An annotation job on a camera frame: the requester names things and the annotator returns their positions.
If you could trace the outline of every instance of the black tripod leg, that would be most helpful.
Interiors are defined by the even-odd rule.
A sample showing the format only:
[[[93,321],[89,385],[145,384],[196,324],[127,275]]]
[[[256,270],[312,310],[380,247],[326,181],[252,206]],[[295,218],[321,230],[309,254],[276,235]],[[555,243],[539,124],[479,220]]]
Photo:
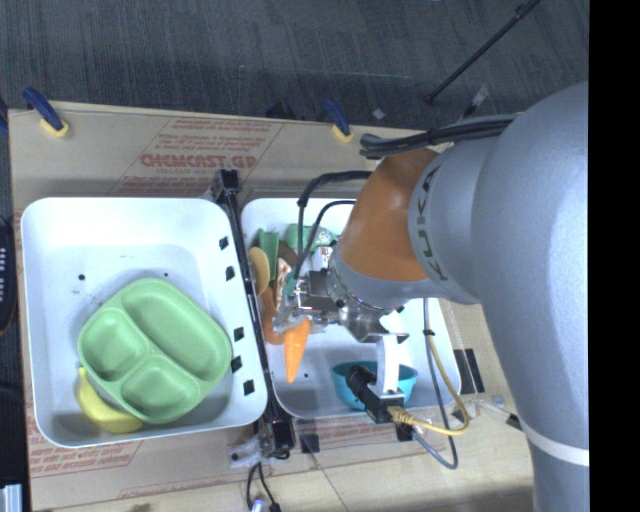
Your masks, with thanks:
[[[433,104],[433,100],[438,96],[444,89],[446,89],[451,83],[458,78],[462,73],[464,73],[469,66],[471,66],[475,61],[477,61],[482,55],[491,48],[502,36],[504,36],[509,30],[513,28],[513,26],[518,23],[521,19],[523,19],[531,10],[540,3],[541,0],[529,0],[524,5],[520,5],[516,9],[516,15],[509,20],[509,22],[502,27],[494,36],[492,36],[482,47],[476,51],[471,57],[469,57],[458,69],[456,69],[451,75],[444,80],[438,87],[436,87],[433,91],[427,94],[424,97],[424,101]]]

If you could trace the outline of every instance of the toy banana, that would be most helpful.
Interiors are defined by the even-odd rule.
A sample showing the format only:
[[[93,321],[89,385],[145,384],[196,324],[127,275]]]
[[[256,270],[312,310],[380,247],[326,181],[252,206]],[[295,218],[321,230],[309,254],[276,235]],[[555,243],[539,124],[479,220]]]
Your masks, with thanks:
[[[76,400],[82,412],[93,423],[112,434],[126,434],[142,427],[142,421],[135,416],[114,409],[98,395],[87,377],[84,367],[78,368],[80,384],[76,390]]]

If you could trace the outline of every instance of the green divided plate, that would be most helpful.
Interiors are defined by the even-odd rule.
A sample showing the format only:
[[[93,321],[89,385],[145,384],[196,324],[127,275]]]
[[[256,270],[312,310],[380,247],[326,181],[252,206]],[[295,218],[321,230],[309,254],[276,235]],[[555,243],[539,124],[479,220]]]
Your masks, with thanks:
[[[78,353],[87,372],[142,421],[174,421],[225,375],[232,357],[224,329],[180,289],[140,279],[84,325]]]

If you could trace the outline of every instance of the toy carrot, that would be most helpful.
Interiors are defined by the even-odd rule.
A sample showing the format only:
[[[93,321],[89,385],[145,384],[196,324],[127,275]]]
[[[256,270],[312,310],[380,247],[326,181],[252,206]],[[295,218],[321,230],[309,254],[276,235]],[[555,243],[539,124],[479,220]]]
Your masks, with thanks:
[[[305,318],[298,326],[284,333],[284,365],[289,383],[296,378],[310,332],[311,321]]]

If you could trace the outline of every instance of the wire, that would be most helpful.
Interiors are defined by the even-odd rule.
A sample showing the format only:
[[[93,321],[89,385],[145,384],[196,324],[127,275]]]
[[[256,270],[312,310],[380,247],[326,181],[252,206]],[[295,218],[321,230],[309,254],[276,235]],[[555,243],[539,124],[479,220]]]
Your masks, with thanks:
[[[309,203],[309,198],[313,191],[327,183],[352,181],[359,179],[368,179],[371,176],[372,171],[343,171],[343,172],[331,172],[321,174],[320,176],[312,179],[300,194],[298,199],[298,261],[296,262],[295,269],[293,270],[293,279],[297,280],[300,277],[300,270],[302,269],[302,254],[304,252],[302,247],[302,237],[304,231],[304,209]]]
[[[360,144],[363,147],[360,154],[367,158],[381,158],[445,142],[497,137],[516,117],[515,115],[493,116],[475,121],[462,121],[399,139],[382,139],[365,133],[360,138]]]
[[[425,333],[425,341],[427,336],[430,336],[431,331],[429,330],[428,325],[428,309],[427,309],[427,299],[423,299],[422,301],[422,311],[424,318],[424,333]],[[431,379],[433,381],[433,387],[436,392],[436,398],[438,400],[438,407],[440,408],[440,414],[442,415],[442,421],[444,422],[444,426],[449,428],[449,419],[447,418],[447,413],[444,410],[444,403],[442,400],[442,393],[440,392],[440,386],[438,384],[438,378],[436,376],[436,369],[433,364],[433,353],[431,350],[431,346],[429,343],[425,343],[427,349],[427,360],[429,362],[429,372],[431,373]],[[425,450],[427,450],[433,458],[435,458],[440,464],[442,464],[447,469],[455,470],[458,468],[458,451],[456,450],[456,444],[453,440],[452,436],[447,436],[449,438],[449,446],[451,447],[451,457],[452,462],[445,460],[442,455],[440,455],[429,443],[424,439],[418,432],[416,432],[416,428],[419,427],[411,427],[411,437],[413,437],[416,441],[418,441]]]
[[[320,228],[320,222],[322,221],[322,217],[324,217],[324,214],[327,212],[327,210],[329,210],[329,208],[333,208],[334,206],[340,206],[343,204],[355,204],[355,200],[343,199],[339,201],[332,201],[322,207],[322,210],[320,210],[320,213],[318,214],[316,221],[313,223],[313,226],[311,226],[311,230],[309,231],[309,236],[307,239],[307,245],[304,248],[304,251],[302,252],[302,254],[300,253],[298,254],[298,262],[299,262],[300,268],[302,268],[302,264],[304,263],[304,261],[309,256],[309,253],[311,252],[311,246],[313,245],[313,242],[316,238],[316,234],[318,233],[318,229]]]
[[[255,474],[256,470],[258,470],[258,473],[260,474],[260,482],[262,482],[262,486],[264,487],[264,490],[267,492],[267,495],[271,500],[271,508],[276,508],[276,507],[279,508],[280,506],[273,499],[273,494],[271,494],[269,487],[267,487],[267,483],[264,481],[264,473],[262,472],[262,462],[258,462],[249,470],[249,477],[247,480],[247,494],[246,494],[247,507],[249,508],[249,510],[253,509],[253,500],[251,499],[251,482],[253,482],[253,475]]]
[[[424,300],[425,315],[426,315],[426,307],[427,306],[426,306],[426,299],[425,299]],[[460,428],[453,430],[453,429],[450,429],[446,423],[444,428],[439,427],[437,425],[432,425],[431,423],[421,420],[420,418],[416,418],[415,416],[405,411],[402,407],[396,406],[396,405],[392,405],[388,407],[387,411],[391,415],[391,419],[393,421],[405,423],[407,425],[418,426],[426,430],[431,430],[433,432],[438,432],[439,434],[445,434],[448,436],[462,435],[469,427],[469,413],[467,412],[467,409],[464,403],[460,399],[460,396],[458,395],[458,393],[456,393],[456,390],[453,389],[453,385],[451,384],[451,381],[447,376],[447,373],[444,369],[442,361],[440,360],[440,356],[438,355],[438,351],[435,347],[435,344],[433,343],[433,336],[430,334],[430,331],[425,330],[425,337],[427,339],[427,350],[428,350],[427,354],[431,353],[431,355],[433,355],[433,359],[435,360],[436,365],[438,366],[440,375],[442,375],[442,379],[444,380],[444,383],[447,386],[449,393],[451,393],[451,396],[453,396],[453,399],[455,400],[456,405],[460,408],[460,412],[462,413],[462,417],[463,417],[462,426]]]

